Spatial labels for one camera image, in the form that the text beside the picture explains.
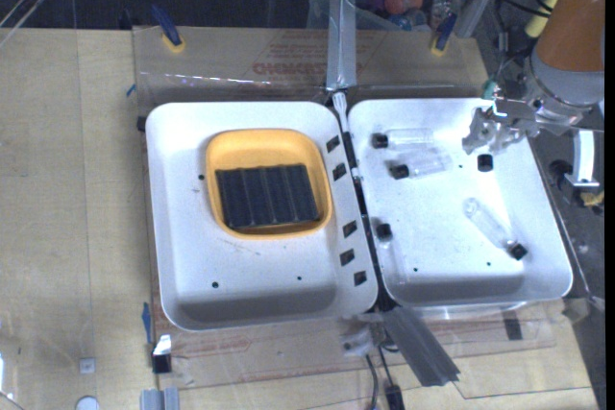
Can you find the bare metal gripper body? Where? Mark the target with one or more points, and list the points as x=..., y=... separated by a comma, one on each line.
x=523, y=114

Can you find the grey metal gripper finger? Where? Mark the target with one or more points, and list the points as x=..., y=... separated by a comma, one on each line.
x=510, y=137
x=480, y=129

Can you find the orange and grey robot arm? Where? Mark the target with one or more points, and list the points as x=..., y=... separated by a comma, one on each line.
x=574, y=29

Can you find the clear plastic bottle black cap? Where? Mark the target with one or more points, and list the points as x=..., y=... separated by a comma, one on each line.
x=408, y=137
x=391, y=254
x=427, y=164
x=490, y=223

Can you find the white plastic tray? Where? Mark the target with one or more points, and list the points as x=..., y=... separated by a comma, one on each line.
x=447, y=216
x=182, y=206

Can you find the yellow plastic bowl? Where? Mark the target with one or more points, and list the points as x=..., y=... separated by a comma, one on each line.
x=269, y=146

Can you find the black ribbed rack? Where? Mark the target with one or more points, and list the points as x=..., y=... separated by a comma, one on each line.
x=266, y=196

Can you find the brown cardboard board red print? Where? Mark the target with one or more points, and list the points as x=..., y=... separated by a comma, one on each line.
x=216, y=57

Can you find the black cylinder on white bracket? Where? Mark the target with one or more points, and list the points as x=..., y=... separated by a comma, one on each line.
x=585, y=153

